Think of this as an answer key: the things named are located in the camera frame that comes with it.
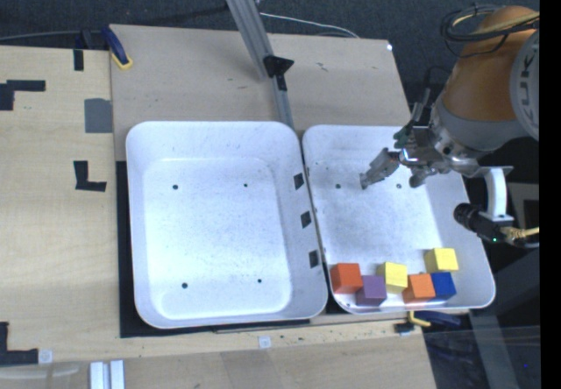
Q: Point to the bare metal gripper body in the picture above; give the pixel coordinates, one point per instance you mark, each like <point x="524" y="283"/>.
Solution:
<point x="427" y="153"/>

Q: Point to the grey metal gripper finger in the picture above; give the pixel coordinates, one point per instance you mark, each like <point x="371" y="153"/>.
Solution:
<point x="379" y="168"/>
<point x="421" y="177"/>

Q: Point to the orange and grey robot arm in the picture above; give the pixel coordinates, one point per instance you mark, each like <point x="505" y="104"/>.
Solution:
<point x="482" y="85"/>

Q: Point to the white plastic tray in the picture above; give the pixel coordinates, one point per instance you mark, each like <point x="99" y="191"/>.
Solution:
<point x="377" y="225"/>
<point x="210" y="225"/>

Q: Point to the yellow cube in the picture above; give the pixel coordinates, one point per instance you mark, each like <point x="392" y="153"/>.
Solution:
<point x="442" y="259"/>
<point x="393" y="275"/>

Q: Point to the blue cube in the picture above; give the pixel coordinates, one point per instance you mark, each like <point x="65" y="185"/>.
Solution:
<point x="443" y="284"/>

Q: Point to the orange cube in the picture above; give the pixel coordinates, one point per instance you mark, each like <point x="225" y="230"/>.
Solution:
<point x="345" y="277"/>
<point x="420" y="287"/>

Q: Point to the purple cube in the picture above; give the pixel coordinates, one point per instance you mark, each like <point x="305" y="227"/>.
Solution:
<point x="372" y="290"/>

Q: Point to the pale wood board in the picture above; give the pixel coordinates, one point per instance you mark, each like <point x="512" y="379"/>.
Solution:
<point x="197" y="80"/>

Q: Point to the black cylinder on white bracket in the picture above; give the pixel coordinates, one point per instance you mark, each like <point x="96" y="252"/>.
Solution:
<point x="480" y="221"/>

